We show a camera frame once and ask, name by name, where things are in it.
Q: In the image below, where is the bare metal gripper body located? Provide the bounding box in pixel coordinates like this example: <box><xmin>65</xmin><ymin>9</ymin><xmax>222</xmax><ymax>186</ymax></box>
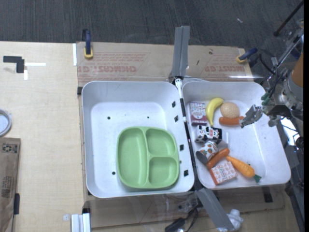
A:
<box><xmin>264</xmin><ymin>86</ymin><xmax>304</xmax><ymax>118</ymax></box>

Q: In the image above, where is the beige round bread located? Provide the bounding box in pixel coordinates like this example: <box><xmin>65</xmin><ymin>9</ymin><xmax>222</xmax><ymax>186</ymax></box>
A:
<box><xmin>219</xmin><ymin>101</ymin><xmax>240</xmax><ymax>120</ymax></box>

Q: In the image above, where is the orange sausage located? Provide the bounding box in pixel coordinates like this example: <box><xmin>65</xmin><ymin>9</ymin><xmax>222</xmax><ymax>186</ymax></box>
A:
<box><xmin>218</xmin><ymin>116</ymin><xmax>245</xmax><ymax>126</ymax></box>
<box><xmin>205</xmin><ymin>147</ymin><xmax>230</xmax><ymax>170</ymax></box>

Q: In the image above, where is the white plastic tray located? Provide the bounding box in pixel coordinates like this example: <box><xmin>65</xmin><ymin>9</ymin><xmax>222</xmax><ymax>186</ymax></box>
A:
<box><xmin>181</xmin><ymin>81</ymin><xmax>292</xmax><ymax>191</ymax></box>
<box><xmin>81</xmin><ymin>81</ymin><xmax>196</xmax><ymax>199</ymax></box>

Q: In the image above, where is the yellow banana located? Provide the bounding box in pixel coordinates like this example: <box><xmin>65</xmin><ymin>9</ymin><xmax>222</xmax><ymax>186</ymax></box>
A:
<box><xmin>205</xmin><ymin>97</ymin><xmax>225</xmax><ymax>128</ymax></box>

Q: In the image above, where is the black and white cow carton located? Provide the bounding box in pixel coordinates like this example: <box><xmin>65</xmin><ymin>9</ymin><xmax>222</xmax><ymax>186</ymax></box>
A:
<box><xmin>195</xmin><ymin>125</ymin><xmax>223</xmax><ymax>145</ymax></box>

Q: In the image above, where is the orange carrot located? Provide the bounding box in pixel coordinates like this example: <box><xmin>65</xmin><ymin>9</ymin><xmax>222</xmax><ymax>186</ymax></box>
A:
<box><xmin>225</xmin><ymin>155</ymin><xmax>262</xmax><ymax>184</ymax></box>

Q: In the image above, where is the pink and white carton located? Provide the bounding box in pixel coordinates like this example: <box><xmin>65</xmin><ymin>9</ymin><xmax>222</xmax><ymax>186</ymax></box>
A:
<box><xmin>189</xmin><ymin>101</ymin><xmax>208</xmax><ymax>127</ymax></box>

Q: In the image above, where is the white can with fruit print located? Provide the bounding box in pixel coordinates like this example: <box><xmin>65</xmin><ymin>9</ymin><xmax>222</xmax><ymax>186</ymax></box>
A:
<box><xmin>195</xmin><ymin>140</ymin><xmax>219</xmax><ymax>165</ymax></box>

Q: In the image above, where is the orange and white carton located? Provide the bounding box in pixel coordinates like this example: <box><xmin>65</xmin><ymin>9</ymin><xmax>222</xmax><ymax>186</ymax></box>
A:
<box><xmin>209</xmin><ymin>160</ymin><xmax>239</xmax><ymax>186</ymax></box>

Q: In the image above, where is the brown cardboard board red print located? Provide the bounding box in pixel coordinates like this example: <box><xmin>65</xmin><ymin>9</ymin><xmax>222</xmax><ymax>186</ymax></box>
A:
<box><xmin>75</xmin><ymin>41</ymin><xmax>286</xmax><ymax>229</ymax></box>

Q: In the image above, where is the green divided plate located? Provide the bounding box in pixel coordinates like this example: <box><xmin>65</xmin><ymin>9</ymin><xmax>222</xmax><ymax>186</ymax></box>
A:
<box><xmin>116</xmin><ymin>126</ymin><xmax>181</xmax><ymax>189</ymax></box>

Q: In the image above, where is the clear tape roll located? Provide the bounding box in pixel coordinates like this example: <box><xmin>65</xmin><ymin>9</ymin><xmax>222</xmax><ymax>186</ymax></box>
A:
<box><xmin>0</xmin><ymin>109</ymin><xmax>13</xmax><ymax>138</ymax></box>

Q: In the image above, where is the brown paper packet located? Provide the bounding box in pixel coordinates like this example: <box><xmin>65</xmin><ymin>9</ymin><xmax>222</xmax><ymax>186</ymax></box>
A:
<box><xmin>0</xmin><ymin>137</ymin><xmax>21</xmax><ymax>232</ymax></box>

